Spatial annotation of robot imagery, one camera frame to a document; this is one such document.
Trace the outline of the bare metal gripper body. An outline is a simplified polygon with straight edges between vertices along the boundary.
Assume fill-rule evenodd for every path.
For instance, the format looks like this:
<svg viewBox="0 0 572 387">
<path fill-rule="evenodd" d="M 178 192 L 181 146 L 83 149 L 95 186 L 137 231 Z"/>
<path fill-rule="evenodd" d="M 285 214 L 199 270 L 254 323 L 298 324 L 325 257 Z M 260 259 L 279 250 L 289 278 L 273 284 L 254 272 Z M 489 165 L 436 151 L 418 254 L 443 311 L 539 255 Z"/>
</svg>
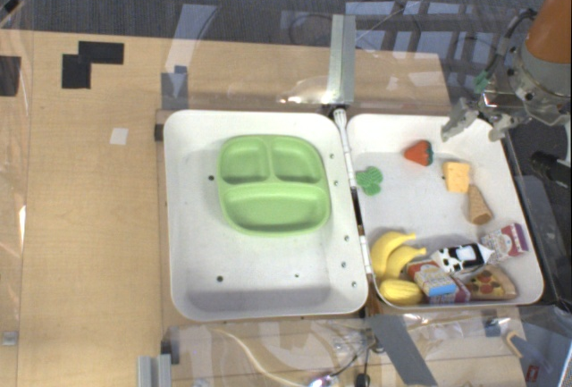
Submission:
<svg viewBox="0 0 572 387">
<path fill-rule="evenodd" d="M 571 66 L 517 63 L 502 84 L 484 71 L 476 79 L 476 93 L 477 109 L 492 125 L 519 125 L 530 119 L 562 125 L 569 120 L 564 107 L 570 101 Z"/>
</svg>

